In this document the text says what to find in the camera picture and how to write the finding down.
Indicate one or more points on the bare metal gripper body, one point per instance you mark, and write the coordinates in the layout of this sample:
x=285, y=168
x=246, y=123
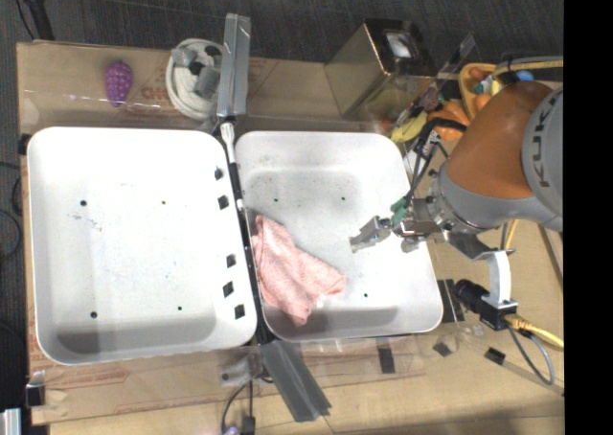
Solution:
x=421, y=224

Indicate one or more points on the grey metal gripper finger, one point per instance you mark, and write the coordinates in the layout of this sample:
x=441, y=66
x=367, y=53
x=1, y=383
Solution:
x=378, y=225
x=364, y=242

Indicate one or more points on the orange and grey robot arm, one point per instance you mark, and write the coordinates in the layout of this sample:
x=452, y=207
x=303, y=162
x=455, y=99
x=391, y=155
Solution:
x=488, y=150

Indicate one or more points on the white plastic tray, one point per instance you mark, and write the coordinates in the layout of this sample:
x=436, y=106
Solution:
x=330, y=169
x=134, y=251

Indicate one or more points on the pink cloth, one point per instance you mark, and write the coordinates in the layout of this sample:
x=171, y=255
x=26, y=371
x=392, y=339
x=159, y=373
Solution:
x=287, y=272

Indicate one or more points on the yellow banana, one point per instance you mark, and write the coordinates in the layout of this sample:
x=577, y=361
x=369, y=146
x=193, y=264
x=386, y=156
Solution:
x=409, y=129

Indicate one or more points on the yellow plastic bin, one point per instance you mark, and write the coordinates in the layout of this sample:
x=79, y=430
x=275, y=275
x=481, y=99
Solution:
x=467, y=83

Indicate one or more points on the brown box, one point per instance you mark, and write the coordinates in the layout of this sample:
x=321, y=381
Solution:
x=364, y=74

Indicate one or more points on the purple grapes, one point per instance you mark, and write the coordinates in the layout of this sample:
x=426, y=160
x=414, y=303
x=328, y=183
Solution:
x=118, y=82

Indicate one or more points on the black cylinder on white bracket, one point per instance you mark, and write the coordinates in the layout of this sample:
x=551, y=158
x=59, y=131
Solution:
x=480, y=298

